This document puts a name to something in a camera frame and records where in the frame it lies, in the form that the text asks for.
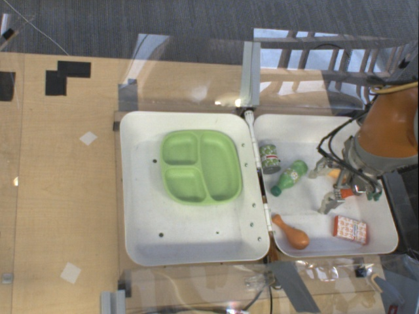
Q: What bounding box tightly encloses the green divided plate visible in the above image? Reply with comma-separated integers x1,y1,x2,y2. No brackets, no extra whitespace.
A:
159,129,244,207

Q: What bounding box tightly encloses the black and white thin rod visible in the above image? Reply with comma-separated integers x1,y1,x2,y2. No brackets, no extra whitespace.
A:
244,109,273,234

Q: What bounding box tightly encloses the brown toy chicken drumstick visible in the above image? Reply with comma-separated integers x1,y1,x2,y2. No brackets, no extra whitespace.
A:
271,213,310,251

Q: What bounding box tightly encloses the green can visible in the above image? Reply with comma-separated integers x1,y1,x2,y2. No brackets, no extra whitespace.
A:
259,143,282,175

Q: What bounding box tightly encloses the white plastic tray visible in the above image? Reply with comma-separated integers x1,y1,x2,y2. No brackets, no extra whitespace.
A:
119,111,271,268
253,113,400,259

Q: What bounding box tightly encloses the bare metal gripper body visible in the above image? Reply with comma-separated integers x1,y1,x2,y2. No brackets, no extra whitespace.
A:
333,137,382,196

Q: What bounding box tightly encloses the orange patterned carton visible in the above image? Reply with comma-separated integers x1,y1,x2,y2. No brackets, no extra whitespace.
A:
333,215,369,246

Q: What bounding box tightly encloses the green plastic bottle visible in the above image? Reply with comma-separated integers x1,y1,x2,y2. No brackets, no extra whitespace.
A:
270,160,309,198

